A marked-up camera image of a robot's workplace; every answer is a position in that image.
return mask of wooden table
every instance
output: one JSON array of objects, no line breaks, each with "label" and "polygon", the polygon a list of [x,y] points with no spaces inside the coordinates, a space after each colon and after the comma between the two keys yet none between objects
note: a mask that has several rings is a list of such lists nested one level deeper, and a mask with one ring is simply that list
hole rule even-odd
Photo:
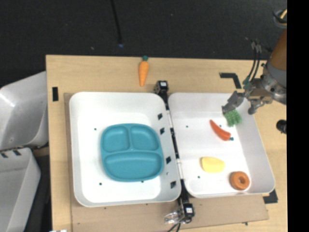
[{"label": "wooden table", "polygon": [[[236,73],[242,81],[252,66],[250,60],[149,58],[150,71],[146,85],[140,87],[137,74],[140,60],[141,58],[132,57],[46,56],[53,230],[73,231],[72,221],[76,219],[72,216],[65,93],[152,92],[158,80],[168,81],[169,93],[232,93],[236,90],[233,80],[221,78],[219,73]],[[276,179],[276,192],[279,198],[278,203],[266,204],[265,210],[268,211],[269,219],[256,214],[257,219],[252,221],[261,221],[249,222],[248,226],[241,223],[204,228],[182,226],[183,230],[188,232],[287,231],[286,135],[276,129],[277,121],[286,119],[286,106],[274,101],[270,105],[259,108],[254,117]],[[89,224],[99,225],[95,220],[89,221]]]}]

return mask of blue plate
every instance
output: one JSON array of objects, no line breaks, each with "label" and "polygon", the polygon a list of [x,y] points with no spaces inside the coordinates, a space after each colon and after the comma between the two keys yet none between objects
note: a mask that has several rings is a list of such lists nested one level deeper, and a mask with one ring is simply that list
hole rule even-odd
[{"label": "blue plate", "polygon": [[164,167],[157,133],[142,124],[119,124],[104,130],[101,156],[106,174],[117,181],[144,181],[157,177]]}]

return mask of orange carrot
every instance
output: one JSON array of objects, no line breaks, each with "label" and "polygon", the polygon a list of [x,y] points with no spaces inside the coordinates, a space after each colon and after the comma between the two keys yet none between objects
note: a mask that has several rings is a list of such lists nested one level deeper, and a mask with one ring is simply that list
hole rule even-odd
[{"label": "orange carrot", "polygon": [[213,120],[211,120],[211,127],[214,132],[224,141],[227,141],[231,138],[231,133],[223,130],[220,126],[218,126]]},{"label": "orange carrot", "polygon": [[143,56],[143,61],[139,66],[139,78],[140,78],[140,86],[144,86],[146,77],[149,71],[149,63],[147,62],[148,57],[146,55]]}]

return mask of orange donut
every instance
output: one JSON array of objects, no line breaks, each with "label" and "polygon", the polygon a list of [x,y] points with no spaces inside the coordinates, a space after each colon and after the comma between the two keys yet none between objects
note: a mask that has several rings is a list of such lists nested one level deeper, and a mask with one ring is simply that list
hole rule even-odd
[{"label": "orange donut", "polygon": [[250,179],[245,172],[233,172],[230,176],[230,183],[236,190],[245,190],[250,184]]}]

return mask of toy kitchen sink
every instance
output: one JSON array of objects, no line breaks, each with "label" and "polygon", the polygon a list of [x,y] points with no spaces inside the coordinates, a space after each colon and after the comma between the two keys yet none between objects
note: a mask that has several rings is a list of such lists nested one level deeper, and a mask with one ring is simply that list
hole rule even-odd
[{"label": "toy kitchen sink", "polygon": [[[255,119],[228,127],[221,106],[230,94],[79,92],[69,101],[73,191],[83,206],[171,202],[269,193],[275,180]],[[223,141],[210,120],[231,133]],[[203,166],[202,159],[216,159]],[[230,183],[245,172],[244,190]]]}]

